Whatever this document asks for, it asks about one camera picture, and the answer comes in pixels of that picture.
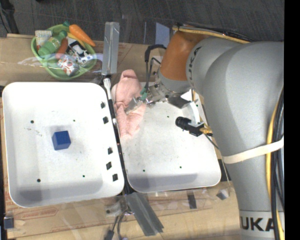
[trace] wooden table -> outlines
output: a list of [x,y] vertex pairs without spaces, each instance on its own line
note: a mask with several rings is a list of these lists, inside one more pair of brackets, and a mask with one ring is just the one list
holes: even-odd
[[[0,86],[13,82],[55,82],[38,64],[31,49],[32,36],[8,34],[0,37]],[[95,51],[103,52],[103,42],[96,41]],[[117,76],[133,69],[141,82],[145,81],[144,44],[120,43]],[[85,74],[79,82],[90,82],[94,75]],[[10,197],[7,172],[3,103],[0,98],[0,131],[6,218],[13,218],[14,226],[7,230],[8,239],[104,239],[114,223],[115,216],[107,213],[122,196],[63,203],[42,207],[23,208]],[[230,196],[220,200],[216,194],[229,188]],[[231,182],[214,187],[191,190],[197,209],[190,209],[187,191],[172,191],[147,195],[148,201],[164,226],[163,233],[144,236],[133,215],[121,224],[121,235],[138,240],[208,239],[239,240],[239,209]]]

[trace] orange carrot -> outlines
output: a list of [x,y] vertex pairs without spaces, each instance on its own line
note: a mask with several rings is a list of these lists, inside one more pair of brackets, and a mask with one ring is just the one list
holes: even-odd
[[55,58],[57,60],[59,60],[62,57],[62,55],[66,53],[67,47],[68,47],[68,39],[65,37],[64,39],[62,39],[61,45],[55,54]]
[[84,32],[82,30],[81,27],[79,27],[78,25],[76,24],[72,24],[70,25],[70,23],[68,21],[65,21],[63,23],[64,26],[67,26],[69,27],[69,31],[72,35],[74,35],[76,38],[78,38],[79,40],[95,47],[96,44],[94,43],[94,41],[92,41],[92,39],[86,34],[86,32]]

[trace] blue block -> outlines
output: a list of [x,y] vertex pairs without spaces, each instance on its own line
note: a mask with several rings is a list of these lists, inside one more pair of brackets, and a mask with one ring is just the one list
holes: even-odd
[[56,131],[52,136],[52,142],[54,150],[64,150],[69,148],[71,144],[69,132],[67,130]]

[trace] pink cloth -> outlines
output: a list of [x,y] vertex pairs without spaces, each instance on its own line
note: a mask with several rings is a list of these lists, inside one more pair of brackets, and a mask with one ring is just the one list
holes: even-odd
[[139,124],[146,111],[146,105],[142,104],[128,115],[125,112],[125,108],[128,107],[133,97],[140,96],[141,90],[142,87],[136,73],[132,69],[123,71],[119,83],[116,85],[114,103],[121,137],[125,135],[133,136],[139,130]]

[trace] floor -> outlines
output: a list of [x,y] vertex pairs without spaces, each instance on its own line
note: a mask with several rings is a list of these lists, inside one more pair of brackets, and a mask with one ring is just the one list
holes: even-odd
[[[78,24],[92,39],[101,41],[105,22],[119,22],[120,42],[149,45],[156,42],[158,24],[171,28],[176,22],[229,30],[257,41],[281,41],[285,34],[285,0],[9,1],[14,6],[18,31],[25,35],[34,35],[35,30],[65,20]],[[11,30],[4,15],[2,20],[0,17],[0,37],[5,37]],[[0,152],[0,205],[2,189]]]

